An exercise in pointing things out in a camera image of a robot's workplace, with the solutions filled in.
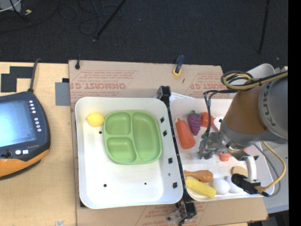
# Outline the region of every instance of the orange bottle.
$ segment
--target orange bottle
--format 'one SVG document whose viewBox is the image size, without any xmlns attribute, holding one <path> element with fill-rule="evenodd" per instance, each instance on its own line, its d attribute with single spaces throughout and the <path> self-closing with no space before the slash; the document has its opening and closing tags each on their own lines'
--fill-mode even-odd
<svg viewBox="0 0 301 226">
<path fill-rule="evenodd" d="M 177 128 L 177 132 L 182 148 L 183 149 L 192 148 L 196 144 L 196 141 L 193 138 L 193 135 L 186 122 L 178 118 L 178 121 L 176 122 L 175 126 Z"/>
</svg>

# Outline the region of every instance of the green divided plate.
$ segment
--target green divided plate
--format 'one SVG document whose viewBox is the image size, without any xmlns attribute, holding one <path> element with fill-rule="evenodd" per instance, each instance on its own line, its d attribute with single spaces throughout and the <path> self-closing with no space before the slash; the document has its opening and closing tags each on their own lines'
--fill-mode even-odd
<svg viewBox="0 0 301 226">
<path fill-rule="evenodd" d="M 104 142 L 109 157 L 121 164 L 142 164 L 162 154 L 158 123 L 148 112 L 115 111 L 105 116 Z"/>
</svg>

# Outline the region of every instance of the yellow cable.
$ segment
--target yellow cable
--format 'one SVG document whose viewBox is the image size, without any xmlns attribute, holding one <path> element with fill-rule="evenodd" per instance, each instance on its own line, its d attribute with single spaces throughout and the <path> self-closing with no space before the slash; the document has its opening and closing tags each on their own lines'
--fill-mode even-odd
<svg viewBox="0 0 301 226">
<path fill-rule="evenodd" d="M 283 170 L 282 173 L 280 174 L 280 176 L 271 184 L 269 184 L 268 186 L 255 186 L 255 189 L 259 192 L 262 193 L 264 191 L 266 191 L 268 188 L 272 187 L 273 185 L 275 185 L 276 183 L 278 183 L 284 176 L 285 172 L 286 172 L 286 164 L 284 162 L 284 160 L 266 143 L 266 142 L 262 142 L 283 164 Z"/>
<path fill-rule="evenodd" d="M 231 85 L 227 82 L 227 79 L 233 75 L 237 75 L 237 76 L 243 76 L 247 79 L 250 79 L 250 76 L 246 75 L 246 74 L 229 74 L 227 76 L 225 76 L 223 78 L 223 84 L 228 87 L 228 88 L 231 88 L 231 89 L 237 89 L 237 90 L 245 90 L 245 89 L 251 89 L 251 88 L 254 88 L 255 86 L 259 86 L 261 84 L 264 84 L 264 83 L 268 83 L 268 82 L 271 82 L 271 81 L 274 81 L 274 80 L 277 80 L 277 79 L 281 79 L 281 78 L 284 78 L 286 76 L 288 76 L 288 72 L 286 73 L 283 73 L 283 74 L 280 74 L 280 75 L 276 75 L 275 77 L 272 77 L 272 78 L 269 78 L 269 79 L 266 79 L 266 80 L 262 80 L 262 81 L 259 81 L 259 82 L 255 82 L 254 84 L 250 84 L 250 85 L 242 85 L 242 86 L 238 86 L 238 85 Z"/>
</svg>

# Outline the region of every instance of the toy food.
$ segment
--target toy food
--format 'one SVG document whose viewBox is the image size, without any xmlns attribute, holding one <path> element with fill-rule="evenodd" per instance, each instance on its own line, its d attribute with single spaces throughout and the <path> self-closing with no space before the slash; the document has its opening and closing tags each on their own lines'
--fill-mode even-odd
<svg viewBox="0 0 301 226">
<path fill-rule="evenodd" d="M 178 121 L 176 122 L 175 126 L 177 128 L 181 147 L 183 149 L 192 148 L 196 144 L 196 141 L 193 138 L 193 135 L 190 129 L 188 128 L 186 122 L 178 118 Z"/>
<path fill-rule="evenodd" d="M 225 195 L 230 190 L 229 183 L 221 178 L 215 178 L 212 182 L 212 187 L 216 190 L 216 194 Z"/>
<path fill-rule="evenodd" d="M 230 153 L 220 153 L 221 161 L 229 161 L 230 157 L 232 157 Z"/>
<path fill-rule="evenodd" d="M 201 129 L 201 116 L 195 111 L 192 111 L 191 114 L 187 117 L 188 126 L 193 135 L 197 135 L 199 130 Z"/>
<path fill-rule="evenodd" d="M 210 116 L 210 125 L 213 126 L 214 125 L 214 117 Z M 201 113 L 201 123 L 200 125 L 203 127 L 207 127 L 208 126 L 208 122 L 209 122 L 209 115 L 208 112 L 203 112 Z"/>
<path fill-rule="evenodd" d="M 92 112 L 87 116 L 87 121 L 90 126 L 98 127 L 104 123 L 104 116 L 99 112 Z"/>
<path fill-rule="evenodd" d="M 247 171 L 245 168 L 241 167 L 241 166 L 235 166 L 235 167 L 233 167 L 233 168 L 231 169 L 231 174 L 232 174 L 232 175 L 233 175 L 233 174 L 236 174 L 236 173 L 248 177 L 248 171 Z"/>
<path fill-rule="evenodd" d="M 213 181 L 213 173 L 209 170 L 199 171 L 186 171 L 184 170 L 185 177 L 194 177 L 203 183 L 210 183 Z"/>
<path fill-rule="evenodd" d="M 193 178 L 185 178 L 186 186 L 192 191 L 203 196 L 213 198 L 216 195 L 216 190 L 206 183 L 202 183 Z"/>
<path fill-rule="evenodd" d="M 232 183 L 231 176 L 227 176 L 227 182 L 229 183 L 229 186 L 230 186 L 230 189 L 229 189 L 230 193 L 238 194 L 243 191 L 242 188 L 240 188 L 240 187 L 236 186 L 234 183 Z"/>
</svg>

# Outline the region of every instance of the corn cob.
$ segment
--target corn cob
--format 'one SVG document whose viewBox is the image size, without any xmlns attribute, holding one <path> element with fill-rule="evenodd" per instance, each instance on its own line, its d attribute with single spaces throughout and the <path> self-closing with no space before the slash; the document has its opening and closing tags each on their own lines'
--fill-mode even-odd
<svg viewBox="0 0 301 226">
<path fill-rule="evenodd" d="M 203 196 L 213 198 L 216 195 L 216 190 L 206 183 L 193 178 L 186 178 L 185 182 L 189 189 Z"/>
</svg>

